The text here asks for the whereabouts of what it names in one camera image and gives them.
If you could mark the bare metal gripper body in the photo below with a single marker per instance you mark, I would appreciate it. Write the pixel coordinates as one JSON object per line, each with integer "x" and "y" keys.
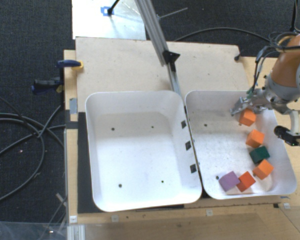
{"x": 263, "y": 101}

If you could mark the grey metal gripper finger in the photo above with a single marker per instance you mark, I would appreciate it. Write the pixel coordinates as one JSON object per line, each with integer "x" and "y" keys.
{"x": 239, "y": 106}
{"x": 258, "y": 110}

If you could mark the orange cube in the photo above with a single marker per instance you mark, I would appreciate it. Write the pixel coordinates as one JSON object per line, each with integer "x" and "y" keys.
{"x": 255, "y": 138}
{"x": 263, "y": 169}
{"x": 248, "y": 119}

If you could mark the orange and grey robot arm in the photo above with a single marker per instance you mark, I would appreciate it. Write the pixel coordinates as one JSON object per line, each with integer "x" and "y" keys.
{"x": 287, "y": 66}

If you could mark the green cube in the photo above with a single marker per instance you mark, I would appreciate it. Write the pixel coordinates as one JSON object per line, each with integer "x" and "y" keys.
{"x": 259, "y": 154}

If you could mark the white plastic tray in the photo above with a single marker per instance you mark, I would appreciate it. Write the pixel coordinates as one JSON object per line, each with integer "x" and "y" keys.
{"x": 222, "y": 149}
{"x": 140, "y": 154}

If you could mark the thin black rod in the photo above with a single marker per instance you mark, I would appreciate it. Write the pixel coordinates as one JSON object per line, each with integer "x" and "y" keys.
{"x": 193, "y": 146}

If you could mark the red cube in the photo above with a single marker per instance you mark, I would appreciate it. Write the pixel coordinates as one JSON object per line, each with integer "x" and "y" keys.
{"x": 246, "y": 181}

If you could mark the purple cube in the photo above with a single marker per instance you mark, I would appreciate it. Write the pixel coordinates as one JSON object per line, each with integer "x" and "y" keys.
{"x": 229, "y": 181}

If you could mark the pale wood board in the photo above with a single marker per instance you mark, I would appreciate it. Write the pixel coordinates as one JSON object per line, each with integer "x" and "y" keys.
{"x": 120, "y": 66}

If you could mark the black cylinder on white bracket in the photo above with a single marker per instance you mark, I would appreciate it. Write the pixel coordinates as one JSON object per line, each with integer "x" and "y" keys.
{"x": 292, "y": 137}

